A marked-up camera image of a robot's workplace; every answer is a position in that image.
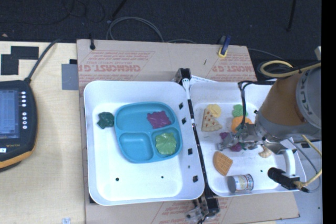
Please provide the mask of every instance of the black fabric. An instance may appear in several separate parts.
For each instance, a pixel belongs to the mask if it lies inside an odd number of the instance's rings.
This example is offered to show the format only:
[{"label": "black fabric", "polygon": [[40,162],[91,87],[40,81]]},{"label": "black fabric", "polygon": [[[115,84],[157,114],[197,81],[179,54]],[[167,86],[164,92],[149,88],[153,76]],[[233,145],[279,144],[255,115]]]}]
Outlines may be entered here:
[{"label": "black fabric", "polygon": [[[0,40],[63,42],[110,39],[115,18],[137,17],[151,22],[164,41],[187,39],[215,44],[230,35],[232,45],[250,49],[255,70],[274,56],[296,65],[316,60],[321,46],[322,0],[297,0],[291,31],[293,0],[1,0]],[[117,40],[158,41],[159,35],[137,20],[111,30]]]}]

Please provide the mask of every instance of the divided blue plate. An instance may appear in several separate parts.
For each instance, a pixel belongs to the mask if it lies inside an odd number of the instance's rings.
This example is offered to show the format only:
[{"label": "divided blue plate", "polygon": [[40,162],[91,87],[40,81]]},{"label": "divided blue plate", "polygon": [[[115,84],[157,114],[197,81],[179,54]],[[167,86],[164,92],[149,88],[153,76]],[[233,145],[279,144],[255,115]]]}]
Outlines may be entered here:
[{"label": "divided blue plate", "polygon": [[[148,113],[164,111],[171,124],[154,129]],[[122,154],[133,163],[163,161],[176,156],[182,149],[182,136],[174,111],[162,102],[139,102],[124,105],[114,115],[114,129]],[[173,154],[160,154],[156,136],[172,133],[176,140]]]}]

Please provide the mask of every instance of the can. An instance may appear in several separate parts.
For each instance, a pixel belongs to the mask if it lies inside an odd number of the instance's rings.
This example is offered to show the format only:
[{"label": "can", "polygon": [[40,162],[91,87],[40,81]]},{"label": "can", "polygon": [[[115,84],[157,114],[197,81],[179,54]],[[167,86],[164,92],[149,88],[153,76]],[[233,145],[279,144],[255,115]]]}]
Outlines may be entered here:
[{"label": "can", "polygon": [[254,181],[251,174],[228,176],[227,185],[229,190],[235,193],[237,190],[252,190]]}]

